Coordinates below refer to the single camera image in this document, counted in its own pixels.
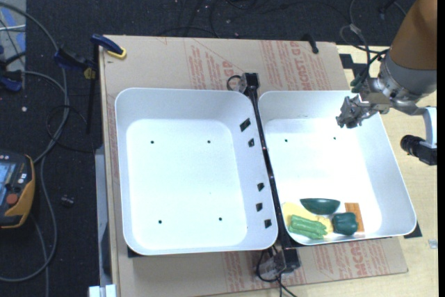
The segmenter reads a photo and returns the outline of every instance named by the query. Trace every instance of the multimeter screen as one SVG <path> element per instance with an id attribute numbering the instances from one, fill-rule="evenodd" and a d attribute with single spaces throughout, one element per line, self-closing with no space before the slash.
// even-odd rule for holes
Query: multimeter screen
<path id="1" fill-rule="evenodd" d="M 0 162 L 0 190 L 4 183 L 8 182 L 14 172 L 15 163 Z"/>

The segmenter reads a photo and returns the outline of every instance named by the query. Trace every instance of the white tray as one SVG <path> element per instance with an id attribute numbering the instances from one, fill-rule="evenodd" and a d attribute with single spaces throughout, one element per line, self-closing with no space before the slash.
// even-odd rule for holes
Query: white tray
<path id="1" fill-rule="evenodd" d="M 358 202 L 364 234 L 331 233 L 323 240 L 299 234 L 304 245 L 409 234 L 416 215 L 381 117 L 341 129 L 335 117 L 349 91 L 267 92 L 259 99 L 280 202 L 332 198 Z M 341 204 L 338 212 L 344 210 Z"/>
<path id="2" fill-rule="evenodd" d="M 262 250 L 275 243 L 273 199 L 247 97 L 130 88 L 116 98 L 115 112 L 124 237 L 133 251 Z"/>

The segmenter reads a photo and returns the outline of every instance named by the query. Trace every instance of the yellow clamp pad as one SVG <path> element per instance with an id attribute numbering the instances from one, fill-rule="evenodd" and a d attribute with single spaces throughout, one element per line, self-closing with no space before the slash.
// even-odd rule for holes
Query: yellow clamp pad
<path id="1" fill-rule="evenodd" d="M 121 47 L 122 53 L 121 54 L 117 54 L 115 52 L 112 51 L 107 51 L 106 53 L 109 54 L 112 57 L 116 57 L 120 60 L 123 60 L 125 58 L 125 56 L 127 55 L 127 50 L 124 49 L 123 47 Z"/>

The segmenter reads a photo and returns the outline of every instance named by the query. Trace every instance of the wooden surface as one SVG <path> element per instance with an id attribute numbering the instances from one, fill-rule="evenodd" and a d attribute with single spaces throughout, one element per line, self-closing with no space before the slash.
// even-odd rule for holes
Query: wooden surface
<path id="1" fill-rule="evenodd" d="M 350 46 L 338 46 L 340 54 L 351 54 L 354 62 L 366 62 L 365 53 Z M 378 64 L 371 68 L 371 75 L 378 73 Z M 345 70 L 348 81 L 352 80 L 352 71 Z M 101 78 L 102 101 L 106 101 L 106 84 Z M 436 106 L 436 93 L 423 99 L 419 106 Z M 108 120 L 106 108 L 102 108 L 104 116 L 104 133 L 108 132 Z M 404 135 L 411 134 L 425 137 L 425 128 L 422 117 L 410 117 L 398 111 L 391 110 L 382 116 L 389 140 L 392 144 L 394 154 L 398 161 L 400 171 L 404 177 L 414 209 L 416 211 L 419 225 L 423 236 L 411 239 L 400 239 L 403 253 L 409 267 L 408 273 L 400 275 L 379 276 L 376 278 L 364 278 L 358 280 L 346 280 L 329 282 L 323 284 L 309 284 L 300 287 L 289 287 L 299 297 L 374 297 L 374 296 L 438 296 L 438 249 L 430 247 L 430 240 L 438 239 L 437 232 L 437 166 L 427 166 L 417 158 L 406 155 L 400 147 L 400 140 Z M 105 146 L 109 145 L 108 138 L 104 136 Z M 105 150 L 106 174 L 110 175 L 111 165 L 108 150 Z M 113 184 L 107 182 L 108 198 L 113 196 Z M 110 231 L 115 231 L 113 204 L 108 205 L 108 216 Z M 111 265 L 112 279 L 119 281 L 118 253 L 116 239 L 113 234 L 111 241 Z M 279 296 L 277 289 L 263 291 L 251 291 L 224 296 L 231 297 L 276 297 Z"/>

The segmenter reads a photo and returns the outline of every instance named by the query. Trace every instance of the hole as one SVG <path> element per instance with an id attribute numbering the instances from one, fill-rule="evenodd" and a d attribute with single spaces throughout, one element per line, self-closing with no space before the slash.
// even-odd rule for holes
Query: hole
<path id="1" fill-rule="evenodd" d="M 244 120 L 239 127 L 241 128 L 241 132 L 243 132 L 244 130 L 246 130 L 250 125 L 250 119 L 247 118 L 246 120 Z"/>

